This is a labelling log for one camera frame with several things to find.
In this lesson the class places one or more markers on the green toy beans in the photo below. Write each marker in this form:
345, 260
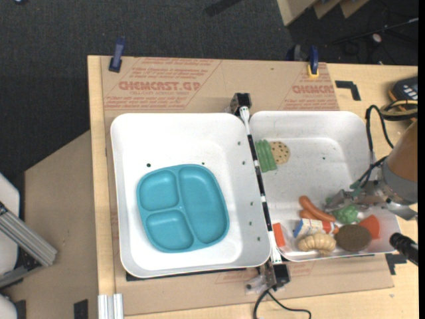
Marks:
266, 156

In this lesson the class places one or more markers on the green toy broccoli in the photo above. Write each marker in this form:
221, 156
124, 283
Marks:
347, 214

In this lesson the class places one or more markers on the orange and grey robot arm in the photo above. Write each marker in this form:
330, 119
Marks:
403, 151

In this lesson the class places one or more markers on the beige toy croissant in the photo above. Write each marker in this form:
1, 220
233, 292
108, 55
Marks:
315, 244

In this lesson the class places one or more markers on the blue divided plate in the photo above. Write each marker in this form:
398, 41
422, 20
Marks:
199, 194

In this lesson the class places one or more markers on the orange toy pizza slice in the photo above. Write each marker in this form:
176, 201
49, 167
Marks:
372, 226

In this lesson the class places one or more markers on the black cylinder on white bracket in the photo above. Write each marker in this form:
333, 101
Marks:
403, 244

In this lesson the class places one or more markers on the thin black and white rod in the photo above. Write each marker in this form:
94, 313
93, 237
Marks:
259, 178

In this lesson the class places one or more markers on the white and orange carton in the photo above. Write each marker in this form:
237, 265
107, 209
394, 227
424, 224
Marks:
315, 226

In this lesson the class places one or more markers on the orange and white packet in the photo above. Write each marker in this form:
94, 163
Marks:
279, 235

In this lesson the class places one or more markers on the brown round toy patty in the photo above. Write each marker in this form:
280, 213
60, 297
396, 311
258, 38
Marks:
353, 238

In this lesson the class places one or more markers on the orange toy sausage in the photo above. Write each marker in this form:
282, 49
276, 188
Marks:
317, 209
307, 214

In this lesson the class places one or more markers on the brown cardboard board red print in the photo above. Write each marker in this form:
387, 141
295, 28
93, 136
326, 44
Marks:
212, 81

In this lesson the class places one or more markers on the white plastic tray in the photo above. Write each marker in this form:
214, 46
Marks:
315, 174
186, 135

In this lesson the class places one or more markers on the tan chocolate chip biscuit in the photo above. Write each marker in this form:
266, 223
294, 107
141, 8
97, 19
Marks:
281, 152

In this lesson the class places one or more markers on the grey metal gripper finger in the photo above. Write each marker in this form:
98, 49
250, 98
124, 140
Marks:
336, 202
364, 206

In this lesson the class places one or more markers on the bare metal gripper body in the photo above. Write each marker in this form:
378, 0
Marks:
368, 194

